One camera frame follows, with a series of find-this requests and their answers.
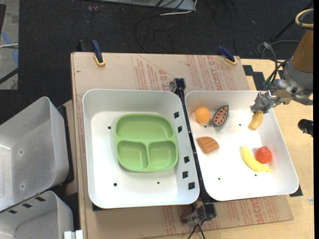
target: green plate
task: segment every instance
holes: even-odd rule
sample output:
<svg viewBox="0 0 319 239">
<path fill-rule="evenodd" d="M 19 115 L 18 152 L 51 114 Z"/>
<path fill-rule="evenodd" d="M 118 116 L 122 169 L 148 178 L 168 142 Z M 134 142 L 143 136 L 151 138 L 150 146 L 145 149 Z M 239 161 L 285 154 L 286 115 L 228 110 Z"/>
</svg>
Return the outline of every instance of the green plate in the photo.
<svg viewBox="0 0 319 239">
<path fill-rule="evenodd" d="M 118 161 L 129 171 L 164 171 L 178 161 L 175 130 L 164 116 L 127 114 L 117 119 L 114 132 Z"/>
</svg>

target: black hole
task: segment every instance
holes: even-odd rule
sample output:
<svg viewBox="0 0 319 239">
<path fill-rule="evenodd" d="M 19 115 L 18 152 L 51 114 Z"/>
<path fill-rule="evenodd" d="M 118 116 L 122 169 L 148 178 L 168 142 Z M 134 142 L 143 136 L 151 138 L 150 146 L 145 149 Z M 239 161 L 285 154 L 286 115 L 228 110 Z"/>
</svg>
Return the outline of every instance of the black hole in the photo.
<svg viewBox="0 0 319 239">
<path fill-rule="evenodd" d="M 30 205 L 30 204 L 23 204 L 22 206 L 23 206 L 23 207 L 26 207 L 26 208 L 32 207 L 32 205 Z"/>
<path fill-rule="evenodd" d="M 42 197 L 36 197 L 35 199 L 38 200 L 39 202 L 44 202 L 45 201 L 45 199 L 43 199 Z"/>
<path fill-rule="evenodd" d="M 188 177 L 188 172 L 183 172 L 183 179 L 187 178 Z"/>
<path fill-rule="evenodd" d="M 189 156 L 184 157 L 184 163 L 189 162 Z"/>
<path fill-rule="evenodd" d="M 193 189 L 193 188 L 195 188 L 195 182 L 190 182 L 190 183 L 188 184 L 188 190 L 191 190 L 191 189 Z"/>
</svg>

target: gray floor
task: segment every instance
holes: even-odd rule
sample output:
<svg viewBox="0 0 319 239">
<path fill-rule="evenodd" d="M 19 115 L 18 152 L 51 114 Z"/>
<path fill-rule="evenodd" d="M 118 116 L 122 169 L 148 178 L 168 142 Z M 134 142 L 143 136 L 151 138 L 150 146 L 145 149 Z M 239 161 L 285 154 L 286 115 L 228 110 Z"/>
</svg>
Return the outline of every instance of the gray floor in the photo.
<svg viewBox="0 0 319 239">
<path fill-rule="evenodd" d="M 19 40 L 19 0 L 0 0 L 6 5 L 5 18 L 2 27 L 0 46 L 18 43 Z M 0 49 L 0 79 L 18 67 L 18 49 Z M 0 90 L 17 89 L 18 74 L 15 74 L 2 84 Z"/>
</svg>

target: cardboard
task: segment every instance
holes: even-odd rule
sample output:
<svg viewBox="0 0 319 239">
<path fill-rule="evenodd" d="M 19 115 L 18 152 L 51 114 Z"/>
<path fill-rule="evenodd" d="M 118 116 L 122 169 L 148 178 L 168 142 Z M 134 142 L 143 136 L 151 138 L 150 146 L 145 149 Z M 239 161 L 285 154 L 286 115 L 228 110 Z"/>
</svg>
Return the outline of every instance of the cardboard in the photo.
<svg viewBox="0 0 319 239">
<path fill-rule="evenodd" d="M 190 233 L 182 217 L 190 206 L 162 206 L 94 211 L 88 195 L 82 97 L 90 89 L 167 90 L 173 78 L 184 78 L 186 91 L 249 90 L 240 58 L 233 66 L 221 56 L 103 53 L 71 54 L 79 182 L 80 225 L 86 239 L 141 239 Z M 217 217 L 202 229 L 218 230 L 293 219 L 287 197 L 273 196 L 215 203 Z"/>
</svg>

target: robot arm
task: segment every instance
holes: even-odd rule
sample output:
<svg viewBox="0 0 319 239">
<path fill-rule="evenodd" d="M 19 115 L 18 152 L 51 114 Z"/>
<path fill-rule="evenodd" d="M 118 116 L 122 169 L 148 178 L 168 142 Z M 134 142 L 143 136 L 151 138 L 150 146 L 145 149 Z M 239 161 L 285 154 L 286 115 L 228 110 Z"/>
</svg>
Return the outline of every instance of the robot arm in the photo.
<svg viewBox="0 0 319 239">
<path fill-rule="evenodd" d="M 296 17 L 296 23 L 305 27 L 306 32 L 297 46 L 293 56 L 281 66 L 284 74 L 282 79 L 274 80 L 265 93 L 259 92 L 251 111 L 262 110 L 267 113 L 270 108 L 283 103 L 287 105 L 294 100 L 303 105 L 313 105 L 309 96 L 313 93 L 314 70 L 314 25 L 300 23 L 300 18 L 313 11 L 302 11 Z"/>
</svg>

